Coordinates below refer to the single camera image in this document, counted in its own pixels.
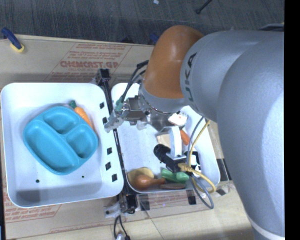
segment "yellow clamp tip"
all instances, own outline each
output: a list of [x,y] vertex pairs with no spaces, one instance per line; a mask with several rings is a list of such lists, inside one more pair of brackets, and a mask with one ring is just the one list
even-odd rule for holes
[[18,49],[17,47],[15,47],[12,43],[10,43],[10,47],[12,49],[14,49],[17,53],[22,53],[25,49],[25,46],[21,43],[21,48]]

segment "dark floor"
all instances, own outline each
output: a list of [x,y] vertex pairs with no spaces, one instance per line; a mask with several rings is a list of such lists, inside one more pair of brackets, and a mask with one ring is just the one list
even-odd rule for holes
[[0,38],[7,27],[16,34],[109,42],[128,37],[148,44],[150,34],[159,36],[173,25],[188,25],[206,35],[285,21],[285,0],[213,0],[199,15],[195,10],[207,0],[157,1],[0,0]]

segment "white tray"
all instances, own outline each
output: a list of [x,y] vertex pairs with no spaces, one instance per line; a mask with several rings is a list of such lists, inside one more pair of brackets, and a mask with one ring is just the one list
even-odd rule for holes
[[[126,89],[126,83],[118,83],[111,90],[111,97],[113,106],[115,106],[116,101],[124,93]],[[138,94],[139,85],[133,84],[129,91],[127,92],[126,98],[134,97]],[[201,116],[197,114],[189,106],[182,108],[181,112],[189,115],[189,118],[186,122],[183,130],[190,136],[200,120]],[[205,125],[203,120],[198,126],[196,135],[199,133],[200,129]],[[166,168],[164,163],[160,163],[159,159],[154,155],[154,147],[158,144],[156,136],[159,134],[151,125],[147,125],[145,129],[138,130],[136,126],[131,126],[129,122],[125,121],[121,126],[118,127],[118,136],[121,146],[122,159],[124,163],[124,168],[126,173],[134,169],[141,167],[148,167],[152,170],[155,178],[161,178],[160,174],[163,168]],[[188,146],[182,146],[182,152],[185,152],[188,149]],[[211,142],[211,138],[208,130],[203,131],[200,136],[195,149],[198,151],[200,168],[203,174],[205,174],[215,185],[220,182],[220,171],[216,160],[216,155],[214,148]],[[199,179],[205,187],[210,185],[203,179]],[[135,190],[137,193],[149,194],[149,193],[158,193],[166,191],[176,191],[176,190],[162,190],[161,188],[154,186],[146,190],[138,190],[130,187]],[[186,189],[193,189],[189,181],[186,184]]]
[[[113,197],[122,190],[124,179],[114,135],[106,133],[103,126],[109,112],[100,87],[91,83],[11,83],[2,89],[0,99],[7,192],[15,205],[30,208],[85,201]],[[23,130],[43,111],[66,106],[71,100],[87,112],[99,145],[77,170],[57,175],[31,155]]]

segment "blue plate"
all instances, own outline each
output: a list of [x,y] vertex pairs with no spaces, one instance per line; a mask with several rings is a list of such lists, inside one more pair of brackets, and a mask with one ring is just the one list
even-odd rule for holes
[[98,137],[72,109],[50,108],[23,130],[31,154],[54,174],[67,175],[82,166],[96,151]]

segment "yellow cable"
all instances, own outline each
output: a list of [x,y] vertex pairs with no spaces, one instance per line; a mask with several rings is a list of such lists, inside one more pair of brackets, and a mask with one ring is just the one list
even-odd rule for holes
[[[210,124],[210,120],[208,120],[205,125],[202,127],[201,131],[199,132],[198,136],[195,138],[192,146],[191,146],[191,149],[190,149],[190,153],[188,155],[188,165],[185,164],[185,163],[178,163],[178,166],[180,167],[180,169],[182,171],[186,171],[186,172],[190,172],[190,173],[194,173],[194,174],[197,174],[199,175],[202,179],[204,179],[206,182],[209,183],[209,185],[211,185],[212,187],[212,190],[209,191],[209,193],[212,193],[214,191],[216,191],[216,186],[212,183],[212,181],[207,177],[205,176],[204,174],[202,174],[201,172],[193,169],[191,166],[189,166],[191,164],[191,155],[194,151],[194,147],[195,147],[195,144],[198,142],[198,139],[200,138],[201,134],[204,132],[204,130],[207,128],[207,126]],[[204,192],[204,190],[198,186],[198,184],[195,182],[195,180],[192,178],[192,182],[194,183],[195,187],[200,190],[201,192]]]

